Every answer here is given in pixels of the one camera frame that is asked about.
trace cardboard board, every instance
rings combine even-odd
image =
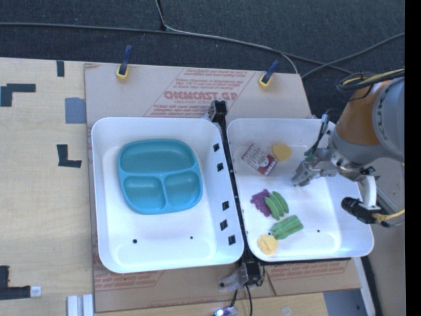
[[[226,101],[228,123],[236,118],[305,118],[310,109],[301,78],[274,74],[271,85],[262,89],[258,81],[264,72],[131,66],[128,77],[120,80],[116,70],[113,64],[85,65],[95,311],[230,301],[233,292],[220,292],[218,282],[235,270],[235,264],[123,275],[104,268],[97,249],[91,128],[105,117],[201,118],[213,100]],[[263,285],[253,287],[253,298],[359,287],[352,261],[304,266],[308,265],[267,267]],[[238,298],[244,297],[240,292]]]

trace black cable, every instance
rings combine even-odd
[[[245,285],[245,288],[247,289],[247,293],[249,295],[249,301],[250,301],[250,316],[253,315],[253,303],[251,301],[251,294],[250,294],[250,289],[248,285]]]
[[[164,19],[164,13],[162,11],[162,7],[161,7],[161,4],[159,3],[159,0],[155,0],[155,4],[157,6],[159,17],[161,19],[162,25],[164,26],[164,29],[166,29],[166,30],[168,30],[170,32],[175,32],[177,34],[191,35],[191,36],[195,36],[195,37],[199,37],[199,38],[209,38],[209,39],[214,39],[214,40],[223,40],[223,41],[225,41],[225,39],[227,39],[227,38],[222,37],[222,36],[215,36],[215,35],[208,35],[208,34],[200,34],[200,33],[186,32],[185,30],[175,29],[175,28],[173,28],[173,27],[171,27],[171,26],[169,26],[169,25],[166,24],[165,19]],[[298,70],[297,70],[297,67],[295,66],[294,62],[291,61],[291,59],[285,53],[282,53],[281,51],[278,51],[278,54],[280,54],[285,60],[287,60],[291,64],[291,66],[294,68],[295,73],[298,74]]]
[[[336,88],[341,92],[363,89],[379,82],[384,82],[404,76],[405,70],[403,68],[392,70],[383,74],[374,74],[373,72],[356,72],[340,79],[336,84]]]
[[[367,91],[366,91],[366,93],[364,94],[364,95],[362,95],[362,96],[360,96],[360,97],[352,97],[348,102],[353,102],[353,101],[358,101],[359,99],[364,99],[364,98],[366,98],[367,96],[368,96],[368,94],[372,91],[372,89],[373,89],[373,85],[371,85],[368,89],[367,89]]]
[[[316,142],[312,145],[312,147],[310,147],[310,149],[308,149],[307,151],[305,151],[304,155],[307,156],[311,156],[318,147],[318,144],[320,143],[320,140],[322,140],[323,135],[326,133],[326,130],[328,129],[328,125],[329,125],[329,112],[333,110],[333,109],[328,109],[323,116],[325,116],[325,118],[322,117],[322,125],[320,125],[320,129],[318,132],[318,137],[316,139]]]
[[[135,32],[135,33],[145,33],[145,34],[156,34],[156,35],[164,35],[164,36],[187,36],[187,37],[193,37],[193,38],[205,38],[205,39],[212,39],[212,40],[216,40],[216,41],[223,41],[223,42],[228,42],[228,43],[235,43],[238,45],[244,45],[246,47],[251,47],[254,49],[260,49],[263,51],[268,51],[271,53],[275,53],[275,54],[280,54],[280,55],[287,55],[288,57],[292,57],[294,59],[300,60],[300,61],[304,61],[304,62],[308,62],[308,63],[313,63],[316,65],[320,65],[320,67],[317,69],[321,69],[321,68],[332,68],[341,72],[346,72],[347,74],[352,73],[350,70],[338,67],[338,66],[334,66],[334,64],[332,62],[330,63],[323,63],[317,60],[313,60],[313,59],[309,59],[307,57],[302,57],[296,54],[291,54],[291,53],[285,53],[282,51],[279,51],[277,49],[271,48],[271,47],[267,47],[265,45],[259,45],[256,43],[251,43],[251,42],[246,42],[246,41],[241,41],[241,40],[237,40],[237,39],[232,39],[232,38],[225,38],[222,36],[212,36],[212,35],[206,35],[206,34],[196,34],[196,33],[188,33],[188,32],[172,32],[172,31],[167,31],[164,32],[162,30],[150,30],[150,29],[144,29],[144,28],[128,28],[128,27],[104,27],[104,26],[84,26],[84,25],[75,25],[75,24],[49,24],[49,23],[38,23],[38,22],[0,22],[0,27],[34,27],[34,28],[70,28],[70,29],[81,29],[81,30],[100,30],[100,31],[112,31],[112,32]],[[339,62],[342,60],[345,60],[349,57],[355,57],[358,56],[362,53],[365,53],[366,51],[373,49],[373,47],[377,47],[383,43],[385,43],[386,41],[390,41],[392,39],[395,39],[396,37],[402,36],[405,33],[402,34],[398,34],[397,36],[393,36],[392,38],[389,38],[387,40],[382,41],[381,43],[376,44],[375,46],[372,46],[370,48],[364,49],[363,51],[359,51],[358,53],[349,55],[348,57],[344,57],[342,59],[338,59],[335,62]],[[301,76],[301,79],[306,78],[309,74],[312,74],[315,70],[311,70],[310,72],[304,74]]]
[[[324,113],[326,113],[329,116],[332,116],[332,115],[341,115],[342,111],[336,108],[329,108]]]
[[[367,51],[370,51],[370,50],[372,50],[372,49],[374,49],[374,48],[377,48],[377,47],[379,47],[380,45],[383,45],[383,44],[385,44],[385,43],[387,43],[387,42],[389,42],[389,41],[391,41],[391,40],[394,40],[394,39],[400,38],[401,36],[404,36],[404,35],[405,35],[405,33],[403,32],[403,33],[400,33],[400,34],[397,34],[397,35],[391,36],[390,38],[387,38],[387,39],[385,39],[385,40],[383,40],[383,41],[381,41],[381,42],[378,42],[378,43],[376,43],[376,44],[374,44],[374,45],[372,45],[372,46],[370,46],[370,47],[368,47],[368,48],[366,48],[366,49],[363,49],[363,50],[361,50],[361,51],[358,51],[357,53],[354,53],[354,54],[351,54],[351,55],[348,55],[348,56],[342,57],[342,58],[340,58],[340,59],[336,59],[336,60],[334,60],[334,61],[330,61],[330,62],[328,62],[328,63],[325,63],[324,65],[318,66],[317,68],[314,68],[314,69],[312,69],[312,70],[310,70],[310,71],[306,72],[304,75],[302,75],[302,76],[301,76],[301,79],[302,79],[302,80],[304,80],[304,79],[305,79],[308,75],[310,75],[310,74],[312,74],[312,73],[314,73],[314,72],[316,72],[316,71],[318,71],[318,70],[320,70],[320,69],[326,68],[327,66],[332,66],[332,65],[334,65],[334,64],[336,64],[336,63],[339,63],[339,62],[344,61],[344,60],[347,60],[347,59],[352,59],[353,57],[356,57],[356,56],[358,56],[358,55],[364,54],[364,53],[366,53]]]
[[[266,277],[266,269],[264,268],[264,266],[262,266],[263,270],[262,270],[262,279],[260,280],[260,282],[256,283],[256,286],[260,287],[263,285],[264,282],[264,278]]]
[[[403,220],[403,221],[399,221],[398,223],[394,223],[394,224],[387,223],[386,221],[382,221],[380,224],[381,224],[383,227],[386,227],[386,228],[393,228],[393,227],[402,226],[403,224],[405,224],[405,220]]]
[[[238,293],[238,289],[235,290],[234,296],[232,297],[232,300],[231,300],[230,307],[233,307],[234,306],[235,301],[237,300],[237,293]]]

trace white plastic bin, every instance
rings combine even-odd
[[[367,255],[374,246],[370,225],[358,221],[341,208],[344,197],[361,198],[357,183],[337,175],[317,178],[304,187],[295,187],[292,177],[304,152],[318,136],[318,119],[236,119],[227,129],[235,179],[239,192],[241,212],[251,251],[263,261],[301,261],[337,259]],[[326,146],[327,137],[320,142]],[[287,144],[292,156],[278,161],[268,176],[257,172],[241,160],[251,144],[272,152],[274,144]],[[250,202],[252,195],[267,189],[283,195],[289,205],[289,214],[297,215],[304,229],[278,242],[274,255],[266,255],[257,246],[261,234],[270,232],[277,222],[265,217]]]
[[[158,215],[125,202],[117,159],[130,142],[174,139],[194,152],[203,179],[200,202]],[[198,118],[103,118],[91,132],[99,257],[116,273],[164,270],[237,261],[244,250],[219,129]]]

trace blue plastic tray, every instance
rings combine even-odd
[[[118,175],[127,204],[141,214],[192,208],[203,193],[195,154],[179,140],[126,144],[118,154]]]

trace yellow toy food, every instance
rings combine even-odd
[[[276,144],[272,146],[272,152],[277,160],[285,161],[292,155],[292,150],[287,144]]]
[[[273,255],[278,249],[278,241],[273,235],[262,234],[257,239],[257,245],[266,255]]]

